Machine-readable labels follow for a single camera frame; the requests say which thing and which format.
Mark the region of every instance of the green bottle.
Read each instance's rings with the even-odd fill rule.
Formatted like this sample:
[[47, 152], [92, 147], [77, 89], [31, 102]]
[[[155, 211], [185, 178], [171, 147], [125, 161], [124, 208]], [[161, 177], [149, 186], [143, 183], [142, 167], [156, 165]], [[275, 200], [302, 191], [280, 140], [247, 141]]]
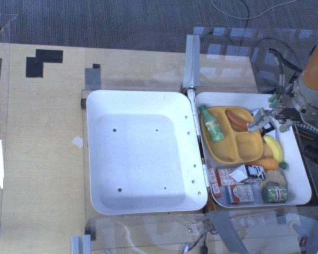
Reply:
[[202, 113], [204, 118], [203, 124], [205, 125], [211, 140], [213, 143], [216, 143], [220, 140], [224, 139], [224, 134], [220, 130], [219, 124], [215, 117], [213, 117], [207, 110], [206, 105], [202, 105], [199, 107], [199, 110]]

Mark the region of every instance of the yellow banana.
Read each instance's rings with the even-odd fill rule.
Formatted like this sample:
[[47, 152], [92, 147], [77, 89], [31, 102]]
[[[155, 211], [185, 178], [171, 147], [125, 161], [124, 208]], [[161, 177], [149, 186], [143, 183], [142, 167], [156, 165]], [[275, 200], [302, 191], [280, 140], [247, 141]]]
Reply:
[[282, 149], [278, 141], [270, 135], [264, 135], [263, 138], [266, 144], [272, 150], [273, 158], [275, 158], [278, 162], [283, 162], [284, 155], [282, 154]]

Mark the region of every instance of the carrot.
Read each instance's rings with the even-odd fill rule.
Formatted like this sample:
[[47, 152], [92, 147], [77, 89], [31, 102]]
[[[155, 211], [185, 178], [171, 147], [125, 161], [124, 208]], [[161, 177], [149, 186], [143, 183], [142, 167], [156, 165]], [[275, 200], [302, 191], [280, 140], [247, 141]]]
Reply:
[[285, 162], [279, 163], [274, 158], [258, 159], [256, 161], [252, 161], [247, 164], [252, 166], [261, 166], [264, 168], [264, 170], [276, 170], [278, 167], [281, 167], [282, 169], [286, 169], [287, 167]]
[[231, 124], [233, 124], [233, 125], [235, 125], [235, 126], [241, 128], [241, 129], [243, 129], [243, 130], [246, 130], [246, 131], [248, 130], [248, 125], [247, 125], [247, 123], [249, 123], [249, 122], [246, 122], [246, 121], [244, 121], [244, 120], [242, 120], [242, 119], [239, 119], [239, 118], [236, 117], [230, 110], [226, 110], [226, 111], [225, 111], [225, 114], [226, 114], [226, 116], [227, 116], [228, 121], [229, 121]]

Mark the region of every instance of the bottle label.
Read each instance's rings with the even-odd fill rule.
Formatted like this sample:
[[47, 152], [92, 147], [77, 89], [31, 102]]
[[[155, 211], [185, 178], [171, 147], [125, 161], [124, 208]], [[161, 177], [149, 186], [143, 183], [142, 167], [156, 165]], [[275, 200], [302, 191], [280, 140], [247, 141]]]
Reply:
[[207, 131], [211, 131], [212, 129], [216, 127], [216, 121], [215, 120], [208, 121], [205, 123], [205, 126], [207, 128]]

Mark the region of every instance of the food item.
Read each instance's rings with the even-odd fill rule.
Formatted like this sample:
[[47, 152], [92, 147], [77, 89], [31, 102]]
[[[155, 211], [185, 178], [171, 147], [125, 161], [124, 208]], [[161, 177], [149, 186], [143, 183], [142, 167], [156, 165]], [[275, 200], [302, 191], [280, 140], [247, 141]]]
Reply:
[[234, 168], [216, 169], [216, 176], [219, 186], [236, 184], [236, 181], [230, 176]]
[[270, 148], [269, 145], [267, 145], [266, 143], [263, 144], [263, 158], [273, 158], [273, 152]]
[[213, 117], [208, 111], [206, 105], [199, 107], [202, 113], [203, 124], [205, 125], [207, 132], [209, 133], [213, 143], [216, 143], [224, 139], [224, 134], [220, 130], [219, 124], [215, 117]]
[[218, 185], [218, 181], [217, 181], [217, 177], [216, 174], [214, 172], [213, 168], [209, 168], [207, 169], [207, 175], [210, 181], [210, 187], [212, 189], [212, 193], [214, 195], [215, 198], [219, 198], [221, 197], [220, 195], [220, 189], [219, 189], [219, 185]]
[[234, 169], [230, 176], [235, 179], [237, 183], [253, 184], [257, 180], [264, 180], [266, 178], [264, 169], [260, 166], [241, 165]]
[[249, 122], [247, 122], [247, 121], [245, 121], [245, 120], [242, 120], [242, 119], [240, 119], [239, 117], [235, 116], [230, 110], [226, 110], [226, 111], [225, 111], [225, 114], [226, 114], [226, 116], [227, 116], [228, 121], [229, 121], [231, 124], [233, 124], [233, 125], [239, 127], [240, 129], [243, 129], [243, 130], [245, 130], [245, 131], [248, 130], [248, 123], [249, 123]]
[[227, 200], [229, 204], [254, 202], [254, 196], [251, 185], [227, 185]]
[[263, 138], [266, 144], [271, 148], [273, 158], [275, 158], [278, 162], [283, 162], [284, 155], [282, 153], [282, 149], [278, 141], [270, 135], [264, 135]]
[[253, 165], [253, 166], [261, 166], [264, 168], [264, 170], [275, 170], [278, 167], [281, 167], [282, 169], [287, 168], [287, 164], [285, 162], [278, 162], [274, 158], [262, 158], [258, 159], [252, 162], [247, 163], [248, 165]]
[[278, 170], [268, 170], [266, 172], [266, 179], [260, 182], [260, 187], [264, 187], [268, 183], [276, 183], [277, 185], [286, 187], [285, 177]]
[[265, 186], [261, 190], [261, 197], [266, 203], [287, 201], [287, 190], [283, 186]]

